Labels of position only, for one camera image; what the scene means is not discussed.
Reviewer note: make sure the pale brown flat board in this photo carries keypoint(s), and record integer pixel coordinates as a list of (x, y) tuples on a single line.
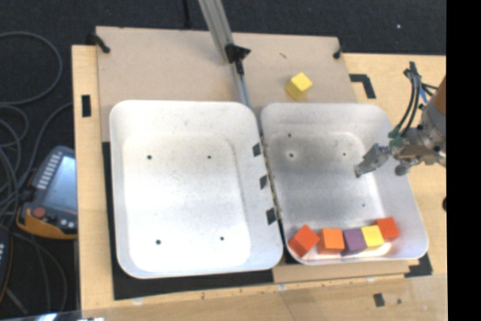
[(169, 67)]

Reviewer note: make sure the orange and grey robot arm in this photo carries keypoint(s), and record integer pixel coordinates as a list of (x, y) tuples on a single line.
[(439, 105)]

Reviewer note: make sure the orange cube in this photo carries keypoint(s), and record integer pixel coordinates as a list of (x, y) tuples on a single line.
[(331, 240)]

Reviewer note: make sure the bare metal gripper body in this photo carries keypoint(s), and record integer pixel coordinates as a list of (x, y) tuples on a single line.
[(421, 148)]

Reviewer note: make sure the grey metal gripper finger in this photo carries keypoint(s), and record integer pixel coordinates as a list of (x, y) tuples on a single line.
[(401, 170), (373, 159)]

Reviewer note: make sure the purple cube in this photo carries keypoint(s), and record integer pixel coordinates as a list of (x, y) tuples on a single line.
[(354, 240)]

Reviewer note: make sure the red cube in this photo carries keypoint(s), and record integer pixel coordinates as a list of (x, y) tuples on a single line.
[(388, 228), (303, 240)]

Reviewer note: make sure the yellow cube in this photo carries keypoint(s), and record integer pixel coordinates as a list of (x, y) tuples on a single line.
[(298, 85), (373, 236)]

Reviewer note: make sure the thin black and white rod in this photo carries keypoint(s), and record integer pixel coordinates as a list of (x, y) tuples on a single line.
[(271, 180)]

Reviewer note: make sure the white plastic tray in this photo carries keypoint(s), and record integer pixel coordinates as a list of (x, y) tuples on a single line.
[(188, 191), (323, 184)]

